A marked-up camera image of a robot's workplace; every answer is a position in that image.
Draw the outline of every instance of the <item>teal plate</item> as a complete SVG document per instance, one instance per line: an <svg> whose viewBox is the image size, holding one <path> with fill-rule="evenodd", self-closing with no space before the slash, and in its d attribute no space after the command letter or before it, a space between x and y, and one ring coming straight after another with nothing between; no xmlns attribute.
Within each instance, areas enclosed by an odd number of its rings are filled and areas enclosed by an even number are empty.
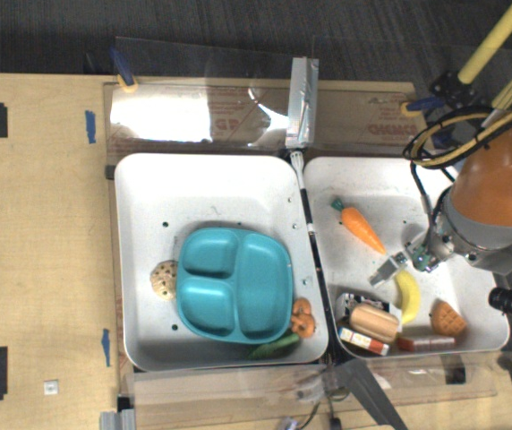
<svg viewBox="0 0 512 430"><path fill-rule="evenodd" d="M176 275L178 313L201 336L263 344L290 324L292 264L272 237L245 229L199 229L184 241Z"/></svg>

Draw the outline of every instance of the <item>wooden surface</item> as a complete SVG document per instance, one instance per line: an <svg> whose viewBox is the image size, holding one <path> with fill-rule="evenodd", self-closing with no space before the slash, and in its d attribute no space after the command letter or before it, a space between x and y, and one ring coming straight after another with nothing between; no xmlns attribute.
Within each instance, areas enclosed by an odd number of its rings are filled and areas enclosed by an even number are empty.
<svg viewBox="0 0 512 430"><path fill-rule="evenodd" d="M9 138L0 139L0 346L9 349L0 428L98 428L119 385L115 292L103 129L110 77L0 74ZM85 110L96 115L89 144ZM110 331L111 366L101 346ZM512 383L495 369L497 395L401 406L411 428L512 428ZM59 393L44 396L57 379ZM345 427L374 425L364 411ZM215 426L275 429L277 419ZM308 427L328 428L325 415Z"/></svg>

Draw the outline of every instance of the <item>yellow banana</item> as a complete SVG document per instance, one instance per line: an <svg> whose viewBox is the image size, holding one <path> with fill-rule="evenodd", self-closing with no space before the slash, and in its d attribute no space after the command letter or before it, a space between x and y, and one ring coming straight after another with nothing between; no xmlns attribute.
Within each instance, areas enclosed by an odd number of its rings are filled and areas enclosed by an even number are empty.
<svg viewBox="0 0 512 430"><path fill-rule="evenodd" d="M421 305L419 285L409 272L402 270L396 275L396 282L401 291L401 323L410 323Z"/></svg>

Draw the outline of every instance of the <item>wooden table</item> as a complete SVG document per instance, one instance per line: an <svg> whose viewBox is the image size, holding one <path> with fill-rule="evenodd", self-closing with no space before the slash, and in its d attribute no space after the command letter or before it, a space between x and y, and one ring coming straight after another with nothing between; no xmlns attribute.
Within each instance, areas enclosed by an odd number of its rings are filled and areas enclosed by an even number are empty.
<svg viewBox="0 0 512 430"><path fill-rule="evenodd" d="M119 387L115 290L103 107L109 76L0 74L8 138L0 138L0 346L8 392L0 428L98 428ZM96 116L90 143L85 111ZM110 366L101 345L110 332ZM495 368L498 394L398 407L411 428L512 428L512 382ZM44 394L57 380L59 392ZM346 427L373 426L365 411ZM277 419L218 426L277 427ZM328 428L318 416L310 429Z"/></svg>

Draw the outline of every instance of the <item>orange carrot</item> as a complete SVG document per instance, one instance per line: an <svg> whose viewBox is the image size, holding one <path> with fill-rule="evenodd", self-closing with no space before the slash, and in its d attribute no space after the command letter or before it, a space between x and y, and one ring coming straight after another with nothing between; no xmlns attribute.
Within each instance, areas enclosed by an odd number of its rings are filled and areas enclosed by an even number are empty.
<svg viewBox="0 0 512 430"><path fill-rule="evenodd" d="M345 207L341 201L336 199L332 204L334 209L342 212L342 223L349 229L358 239L369 245L374 250L384 254L385 247L380 238L371 228L367 219L354 207Z"/></svg>

